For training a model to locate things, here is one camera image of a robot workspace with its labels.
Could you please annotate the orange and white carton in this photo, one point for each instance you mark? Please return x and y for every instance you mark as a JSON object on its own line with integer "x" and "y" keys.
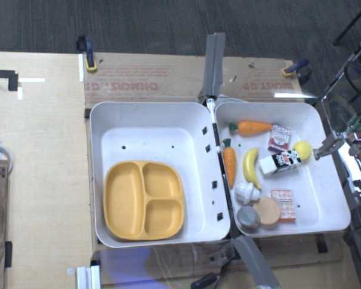
{"x": 284, "y": 205}

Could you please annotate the yellow divided plate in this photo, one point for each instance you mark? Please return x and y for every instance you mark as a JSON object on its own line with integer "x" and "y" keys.
{"x": 123, "y": 200}

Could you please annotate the yellow ball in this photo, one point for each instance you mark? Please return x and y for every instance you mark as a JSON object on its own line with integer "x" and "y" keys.
{"x": 303, "y": 149}

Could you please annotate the red and white carton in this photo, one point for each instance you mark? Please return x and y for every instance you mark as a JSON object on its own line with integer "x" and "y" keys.
{"x": 278, "y": 138}

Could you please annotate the brown cardboard board red print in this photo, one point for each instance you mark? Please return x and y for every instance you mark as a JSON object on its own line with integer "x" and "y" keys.
{"x": 174, "y": 80}

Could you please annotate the tan round biscuit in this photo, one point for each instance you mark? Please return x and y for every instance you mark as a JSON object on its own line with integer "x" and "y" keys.
{"x": 267, "y": 211}

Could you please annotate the white carton with cow print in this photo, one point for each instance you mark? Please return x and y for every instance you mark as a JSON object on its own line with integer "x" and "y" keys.
{"x": 276, "y": 162}

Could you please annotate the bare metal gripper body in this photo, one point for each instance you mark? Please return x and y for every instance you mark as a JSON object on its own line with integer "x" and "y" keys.
{"x": 353, "y": 144}

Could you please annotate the white plastic tray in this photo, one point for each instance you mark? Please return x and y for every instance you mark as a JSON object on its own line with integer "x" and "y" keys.
{"x": 322, "y": 197}
{"x": 156, "y": 122}

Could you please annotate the yellow banana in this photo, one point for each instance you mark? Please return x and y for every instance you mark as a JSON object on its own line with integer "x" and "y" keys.
{"x": 249, "y": 165}

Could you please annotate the orange carrot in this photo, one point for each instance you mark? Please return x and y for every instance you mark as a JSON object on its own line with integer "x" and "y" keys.
{"x": 229, "y": 164}
{"x": 254, "y": 127}

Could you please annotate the white toy mushroom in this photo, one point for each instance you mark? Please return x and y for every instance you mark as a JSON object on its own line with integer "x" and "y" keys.
{"x": 244, "y": 192}

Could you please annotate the small grey can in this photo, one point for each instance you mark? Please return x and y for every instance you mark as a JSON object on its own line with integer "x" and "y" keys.
{"x": 247, "y": 217}

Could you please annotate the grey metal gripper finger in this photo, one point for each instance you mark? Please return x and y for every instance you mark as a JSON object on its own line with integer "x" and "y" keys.
{"x": 330, "y": 138}
{"x": 322, "y": 153}

